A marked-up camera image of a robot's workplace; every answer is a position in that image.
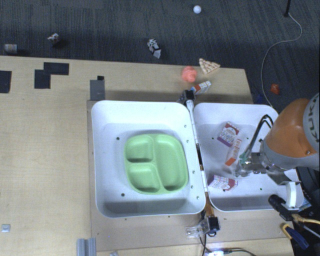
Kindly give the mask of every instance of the wooden table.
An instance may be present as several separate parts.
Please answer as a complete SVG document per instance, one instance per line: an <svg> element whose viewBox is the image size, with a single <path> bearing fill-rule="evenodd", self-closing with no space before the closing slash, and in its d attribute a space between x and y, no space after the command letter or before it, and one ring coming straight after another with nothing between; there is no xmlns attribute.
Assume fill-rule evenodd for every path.
<svg viewBox="0 0 320 256"><path fill-rule="evenodd" d="M69 73L51 75L50 89L35 89L35 70L43 70L44 62L68 63ZM87 130L90 80L104 76L106 99L110 100L176 101L190 88L180 77L182 69L177 65L0 56L0 71L12 72L10 92L0 93L0 224L11 225L10 232L0 233L0 255L74 256L77 239L92 236ZM252 103L243 69L220 68L209 75L196 69L197 82L212 82L197 102ZM216 215L221 235L208 241L209 248L242 247L259 256L293 255L290 241L279 229L283 220L274 210L216 211ZM167 223L163 218L159 217L156 226ZM185 223L175 218L169 238L184 230ZM145 220L144 230L151 220ZM131 228L135 225L132 219ZM134 246L128 247L132 243L119 238L112 250L122 248L119 256L201 255L202 246L196 239L167 243L170 239L157 231L152 237L153 242L143 247L153 248L127 249Z"/></svg>

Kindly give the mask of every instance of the gray floor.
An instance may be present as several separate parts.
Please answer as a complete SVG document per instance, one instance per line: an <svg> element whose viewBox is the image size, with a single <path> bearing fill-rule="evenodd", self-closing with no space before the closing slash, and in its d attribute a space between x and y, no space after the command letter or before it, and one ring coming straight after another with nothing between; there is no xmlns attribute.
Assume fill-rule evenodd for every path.
<svg viewBox="0 0 320 256"><path fill-rule="evenodd" d="M200 14L193 6L201 5ZM1 0L0 54L17 44L19 55L44 58L198 65L198 59L245 69L254 101L262 95L267 49L300 34L284 17L287 0ZM266 94L277 111L319 92L320 1L292 1L299 40L273 47L264 64ZM58 33L60 45L47 37ZM162 47L154 58L147 40ZM280 95L271 92L279 84Z"/></svg>

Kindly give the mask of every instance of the toy pizza slice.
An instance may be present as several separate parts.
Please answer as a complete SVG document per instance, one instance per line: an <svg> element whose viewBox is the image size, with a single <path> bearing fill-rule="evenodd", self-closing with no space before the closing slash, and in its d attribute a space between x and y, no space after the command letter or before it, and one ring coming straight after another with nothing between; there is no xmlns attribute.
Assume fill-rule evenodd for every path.
<svg viewBox="0 0 320 256"><path fill-rule="evenodd" d="M199 59L199 64L205 75L220 68L220 64L204 60L203 58Z"/></svg>

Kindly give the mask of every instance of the white cable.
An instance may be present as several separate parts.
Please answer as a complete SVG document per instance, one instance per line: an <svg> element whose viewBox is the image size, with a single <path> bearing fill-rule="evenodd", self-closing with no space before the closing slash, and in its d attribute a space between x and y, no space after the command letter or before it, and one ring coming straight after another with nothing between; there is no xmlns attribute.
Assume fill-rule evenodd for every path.
<svg viewBox="0 0 320 256"><path fill-rule="evenodd" d="M276 45L278 45L278 44L281 44L281 43L287 43L287 42L297 41L297 40L301 37L301 35L302 35L302 27L301 27L301 25L291 16L290 13L288 13L288 15L289 15L290 18L291 18L295 23L297 23L298 26L300 27L300 35L299 35L297 38L295 38L295 39L292 39L292 40L283 40L283 41L279 41L279 42L276 42L275 44L271 45L271 46L269 47L269 49L266 51L266 53L265 53L265 55L264 55L264 58L263 58L263 61L262 61L262 65L261 65L261 73L260 73L260 76L261 76L262 92L263 92L263 95L264 95L266 101L269 103L269 105L270 105L272 108L273 108L274 106L272 106L272 104L271 104L270 101L268 100L268 97L267 97L267 95L266 95L266 93L265 93L264 81L263 81L263 77L262 77L262 72L263 72L263 69L264 69L264 64L265 64L266 57L267 57L267 55L268 55L268 53L269 53L269 51L270 51L270 49L271 49L272 47L274 47L274 46L276 46Z"/></svg>

